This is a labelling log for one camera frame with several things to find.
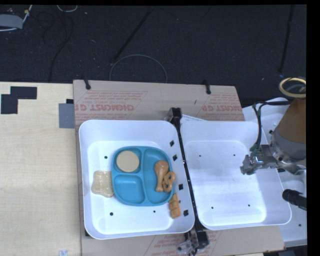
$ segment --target black carpet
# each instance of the black carpet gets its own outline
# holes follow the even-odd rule
[[[1,4],[0,14],[23,18],[29,6]],[[245,107],[285,97],[284,78],[306,78],[306,4],[33,5],[29,13],[23,29],[0,32],[2,82],[207,80],[235,86]]]

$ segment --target pretzel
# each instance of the pretzel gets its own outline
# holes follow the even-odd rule
[[[173,171],[169,171],[163,177],[162,187],[164,192],[170,192],[172,190],[172,183],[176,179],[176,174]]]

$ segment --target wooden table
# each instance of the wooden table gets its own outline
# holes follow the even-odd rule
[[[18,114],[0,114],[0,255],[80,256],[76,132],[59,128],[59,104],[74,98],[73,84],[0,82],[0,94],[11,86],[37,87],[37,98],[19,99]],[[281,250],[277,227],[264,231],[259,238],[252,229],[244,250],[250,241],[263,248],[264,240],[267,250]]]

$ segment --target blue plastic plate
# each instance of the blue plastic plate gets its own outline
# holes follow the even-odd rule
[[[139,166],[133,172],[124,172],[117,166],[116,159],[123,151],[134,152],[139,160]],[[167,203],[173,195],[173,184],[170,192],[157,192],[157,176],[154,166],[157,161],[170,159],[162,150],[149,146],[127,146],[118,149],[112,159],[112,186],[114,195],[124,204],[131,206],[159,206]]]

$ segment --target round bread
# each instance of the round bread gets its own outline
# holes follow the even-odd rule
[[[130,150],[122,151],[116,157],[116,165],[125,173],[132,173],[139,167],[139,157]]]

